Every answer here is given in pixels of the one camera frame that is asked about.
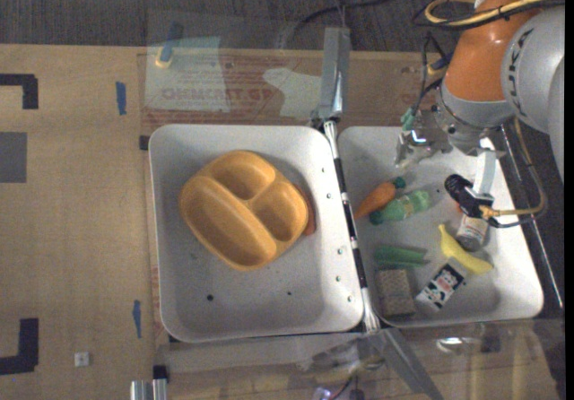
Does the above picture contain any thin black and white rod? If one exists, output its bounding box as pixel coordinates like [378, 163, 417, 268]
[322, 119, 381, 335]

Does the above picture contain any green bottle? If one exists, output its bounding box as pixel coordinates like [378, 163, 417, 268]
[369, 189, 433, 226]

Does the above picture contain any white plastic tray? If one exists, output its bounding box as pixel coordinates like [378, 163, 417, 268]
[336, 126, 545, 329]
[147, 123, 365, 344]

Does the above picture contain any white milk carton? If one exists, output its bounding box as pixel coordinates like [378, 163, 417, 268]
[414, 261, 467, 312]

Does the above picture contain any orange carrot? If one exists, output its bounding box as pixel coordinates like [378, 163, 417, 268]
[353, 177, 407, 220]

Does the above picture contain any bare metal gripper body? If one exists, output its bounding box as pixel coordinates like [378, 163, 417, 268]
[412, 104, 495, 158]

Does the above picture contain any green toy pea pod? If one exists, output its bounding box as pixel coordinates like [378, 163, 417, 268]
[374, 245, 430, 269]

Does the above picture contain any small white bottle red label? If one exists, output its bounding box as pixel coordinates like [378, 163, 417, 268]
[456, 212, 490, 252]

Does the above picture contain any orange divided plate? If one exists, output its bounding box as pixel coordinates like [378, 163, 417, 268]
[178, 150, 311, 273]

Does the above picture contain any yellow banana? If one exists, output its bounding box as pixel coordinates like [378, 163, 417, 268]
[438, 222, 494, 275]

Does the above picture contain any brown toy bread slice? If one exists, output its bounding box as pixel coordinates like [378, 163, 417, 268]
[374, 267, 418, 319]

